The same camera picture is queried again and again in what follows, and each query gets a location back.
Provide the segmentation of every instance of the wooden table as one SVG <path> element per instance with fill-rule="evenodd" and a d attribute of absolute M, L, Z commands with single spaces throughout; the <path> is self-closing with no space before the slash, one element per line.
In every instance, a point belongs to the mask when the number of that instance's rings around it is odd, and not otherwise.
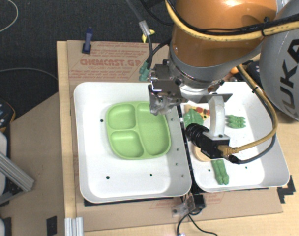
<path fill-rule="evenodd" d="M 57 42 L 58 75 L 60 95 L 61 143 L 64 188 L 64 210 L 66 218 L 75 218 L 75 186 L 73 172 L 72 133 L 70 117 L 70 93 L 68 80 L 67 42 Z M 199 221 L 197 224 L 206 231 L 219 236 L 299 236 L 299 122 L 283 113 L 278 113 L 277 136 L 292 175 L 296 192 L 285 197 L 283 213 Z M 85 236 L 175 236 L 176 224 L 156 225 L 117 230 L 86 232 Z M 181 232 L 187 236 L 205 235 L 192 223 L 183 223 Z"/>

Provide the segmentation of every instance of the cable tie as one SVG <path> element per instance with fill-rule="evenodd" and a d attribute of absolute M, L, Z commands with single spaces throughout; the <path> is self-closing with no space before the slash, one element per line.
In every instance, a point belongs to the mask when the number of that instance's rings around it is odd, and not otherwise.
<path fill-rule="evenodd" d="M 253 90 L 252 90 L 252 93 L 255 93 L 255 91 L 258 89 L 259 87 L 255 87 Z"/>
<path fill-rule="evenodd" d="M 269 18 L 268 17 L 265 17 L 264 19 L 263 19 L 263 26 L 262 26 L 262 30 L 261 30 L 261 34 L 262 34 L 262 36 L 263 37 L 265 37 L 266 35 L 264 34 L 264 29 L 265 29 L 265 27 L 267 26 L 267 23 L 269 22 Z"/>

